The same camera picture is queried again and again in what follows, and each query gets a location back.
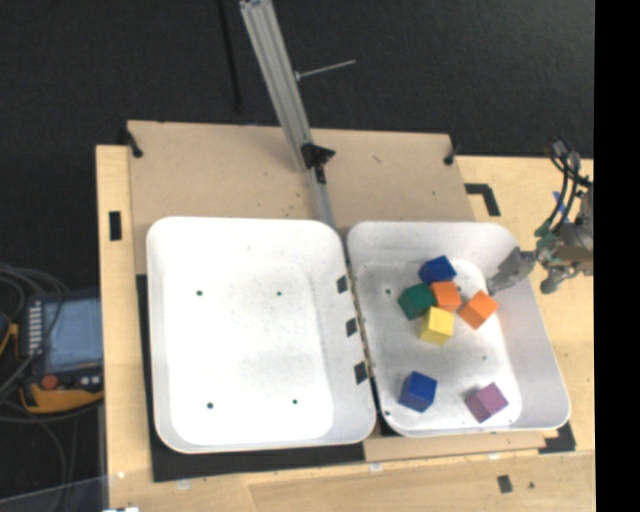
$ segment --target black floor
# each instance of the black floor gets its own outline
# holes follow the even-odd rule
[[[224,6],[240,110],[214,0],[0,0],[0,262],[98,284],[94,148],[127,120],[276,124]],[[301,82],[313,127],[445,132],[469,155],[563,135],[593,157],[595,0],[275,6],[296,70],[357,61]],[[55,428],[72,455],[73,423]],[[96,415],[77,432],[74,479],[97,476]],[[0,422],[0,457],[0,498],[59,482],[41,427]]]

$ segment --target wooden table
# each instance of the wooden table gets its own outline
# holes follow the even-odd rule
[[[235,129],[179,124],[155,126],[135,122],[130,123],[129,128],[138,130],[136,140],[143,151],[153,148],[154,141],[149,134],[155,134],[155,137],[158,130],[162,133],[166,133],[163,130],[177,130],[171,132],[171,141],[182,148],[189,146],[187,142],[193,141],[194,137],[197,139],[204,134],[206,139],[211,133],[224,136]],[[282,178],[278,173],[287,166],[288,150],[278,130],[253,127],[248,131],[233,132],[233,144],[240,148],[247,144],[251,147],[237,157],[239,161],[246,161],[245,168],[255,168],[259,163],[261,173],[273,173],[279,176],[274,178],[276,180]],[[178,135],[186,137],[184,143],[180,142]],[[535,246],[533,231],[551,210],[552,192],[561,184],[561,175],[546,159],[458,157],[456,165],[449,168],[450,174],[441,174],[438,180],[425,184],[425,187],[433,188],[432,197],[437,195],[437,191],[442,196],[438,199],[444,201],[440,210],[429,210],[430,206],[416,204],[422,203],[417,200],[419,195],[414,190],[420,183],[412,180],[415,173],[423,172],[428,164],[424,162],[424,155],[433,157],[434,162],[441,161],[447,151],[448,137],[316,130],[314,138],[321,145],[325,145],[323,141],[329,142],[326,145],[334,149],[338,145],[338,155],[347,155],[342,160],[336,157],[328,166],[328,172],[335,173],[335,176],[343,171],[340,178],[333,180],[333,183],[339,182],[340,190],[329,189],[340,231],[363,220],[363,216],[374,210],[382,211],[380,215],[383,218],[406,216],[408,219],[441,220],[438,212],[442,212],[441,208],[446,207],[446,199],[450,197],[450,207],[455,210],[450,212],[452,220],[475,218],[499,223],[514,234],[523,249],[532,249]],[[158,147],[170,145],[167,140],[160,140]],[[421,149],[407,151],[408,147],[414,146]],[[191,155],[188,158],[195,158],[200,162],[198,165],[207,169],[213,164],[201,154],[206,151],[203,148],[204,142],[201,145],[193,142],[185,151]],[[147,153],[149,157],[152,155],[153,151]],[[158,153],[156,160],[150,159],[145,165],[155,162],[152,166],[154,172],[161,172],[158,168],[166,165],[169,170],[181,171],[180,176],[188,181],[184,169],[179,169],[184,162],[180,164],[181,160],[172,155],[171,151],[168,156]],[[364,162],[372,162],[372,165],[393,162],[394,168],[404,170],[404,174],[397,176],[401,181],[403,175],[407,177],[406,188],[402,188],[403,183],[388,181],[385,172],[390,169],[384,172],[374,169],[365,175],[367,179],[364,181],[362,175],[354,171],[358,179],[355,182],[350,180],[349,170],[358,168],[362,172]],[[140,171],[142,164],[132,160],[127,147],[98,146],[96,164],[111,506],[135,505],[143,512],[595,510],[593,279],[580,276],[563,283],[559,292],[542,295],[538,291],[538,285],[545,277],[541,268],[537,268],[530,279],[570,395],[570,426],[575,437],[575,450],[540,454],[539,449],[553,443],[559,435],[557,431],[448,436],[416,443],[404,438],[383,439],[379,433],[374,433],[365,441],[364,463],[154,482],[135,288],[136,272],[144,269],[144,262],[136,257],[136,250],[140,252],[144,222],[148,224],[153,215],[160,215],[166,208],[152,212],[144,222],[140,220],[145,212],[153,210],[154,201],[150,201],[149,207],[140,207],[139,201],[136,203],[136,194],[141,190],[136,180],[144,179],[144,173]],[[191,166],[193,172],[198,172],[198,165]],[[444,173],[441,166],[433,164],[432,167],[429,172],[436,173],[436,177],[437,173]],[[585,173],[593,176],[593,162],[584,161],[583,168]],[[242,166],[237,163],[233,175],[235,178],[231,182],[227,180],[225,186],[243,187],[246,190],[243,197],[251,197],[251,204],[255,206],[259,202],[255,189],[264,183],[251,186],[246,179],[243,181]],[[296,180],[300,176],[287,176],[282,178],[284,181],[280,188],[286,189],[287,182],[297,187]],[[328,177],[331,183],[332,175],[328,174]],[[386,184],[386,189],[381,188],[381,184]],[[479,195],[465,195],[462,204],[460,190],[461,187],[464,190],[464,184],[488,185],[501,216],[490,216]],[[344,193],[343,199],[340,191],[345,189],[348,193]],[[291,195],[291,192],[282,191],[285,195]],[[150,192],[151,196],[162,193],[162,190]],[[219,193],[224,196],[224,188]],[[362,200],[348,200],[354,194],[368,198],[369,209],[363,210]],[[264,216],[312,216],[310,203],[305,202],[304,194],[302,196],[299,203],[292,203],[289,208],[278,205],[282,198],[273,198],[277,211],[267,207]],[[349,202],[353,203],[352,207],[348,206]],[[225,207],[246,208],[242,201]],[[114,215],[119,216],[121,233],[112,231]],[[512,492],[501,492],[498,477],[505,476],[512,485]]]

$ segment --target purple cube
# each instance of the purple cube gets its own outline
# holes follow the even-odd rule
[[[422,265],[418,275],[430,285],[439,281],[453,281],[457,273],[446,256],[439,256]]]
[[[498,411],[504,409],[509,402],[500,391],[500,388],[496,386],[495,382],[482,388],[480,391],[476,391],[473,395],[469,396],[465,403],[475,416],[478,423],[489,419]]]
[[[437,380],[411,372],[404,380],[398,402],[414,411],[424,412],[433,403],[437,386]]]

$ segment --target blue cube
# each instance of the blue cube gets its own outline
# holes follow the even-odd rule
[[[424,412],[433,403],[437,386],[437,380],[411,372],[402,385],[398,402],[414,411]]]
[[[418,275],[423,282],[431,285],[440,281],[453,281],[458,274],[446,256],[439,256],[422,265]]]

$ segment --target yellow cube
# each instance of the yellow cube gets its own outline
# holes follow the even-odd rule
[[[453,335],[453,323],[451,311],[431,306],[422,319],[420,338],[443,345]]]

